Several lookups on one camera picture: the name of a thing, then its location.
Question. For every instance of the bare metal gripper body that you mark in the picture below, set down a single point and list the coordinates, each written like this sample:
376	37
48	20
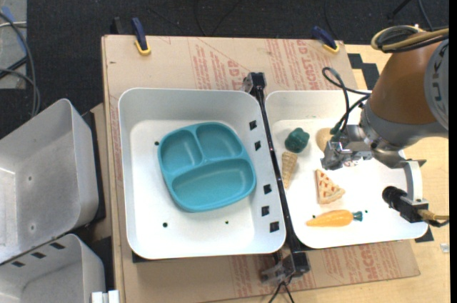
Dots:
357	140

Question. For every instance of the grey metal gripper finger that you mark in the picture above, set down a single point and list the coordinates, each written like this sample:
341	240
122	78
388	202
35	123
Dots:
329	160
353	158

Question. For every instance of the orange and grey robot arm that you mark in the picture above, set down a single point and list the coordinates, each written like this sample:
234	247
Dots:
403	90

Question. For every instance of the tan toy bread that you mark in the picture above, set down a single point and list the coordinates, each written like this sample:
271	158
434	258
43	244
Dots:
322	139

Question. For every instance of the toy pizza slice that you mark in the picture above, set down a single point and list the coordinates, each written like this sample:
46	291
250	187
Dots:
327	189

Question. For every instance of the white plastic tray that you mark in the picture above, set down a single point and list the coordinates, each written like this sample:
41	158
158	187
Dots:
143	187
46	169
371	187
64	276

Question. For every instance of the green toy broccoli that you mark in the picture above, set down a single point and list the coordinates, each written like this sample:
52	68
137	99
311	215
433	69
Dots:
297	141

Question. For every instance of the tan toy ice cream cone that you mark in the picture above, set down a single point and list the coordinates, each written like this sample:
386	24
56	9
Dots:
288	164

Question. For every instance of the thin black rod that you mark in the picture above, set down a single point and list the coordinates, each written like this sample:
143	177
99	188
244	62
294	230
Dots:
276	166

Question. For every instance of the orange toy carrot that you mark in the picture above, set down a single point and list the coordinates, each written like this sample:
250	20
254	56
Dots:
332	219

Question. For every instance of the blue divided plate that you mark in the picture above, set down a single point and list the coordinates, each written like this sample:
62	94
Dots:
210	183

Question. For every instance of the brown cardboard board red print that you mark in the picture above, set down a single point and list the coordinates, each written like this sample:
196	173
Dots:
185	62

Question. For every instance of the black cylinder on white bracket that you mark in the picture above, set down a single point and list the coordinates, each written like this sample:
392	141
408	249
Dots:
396	198

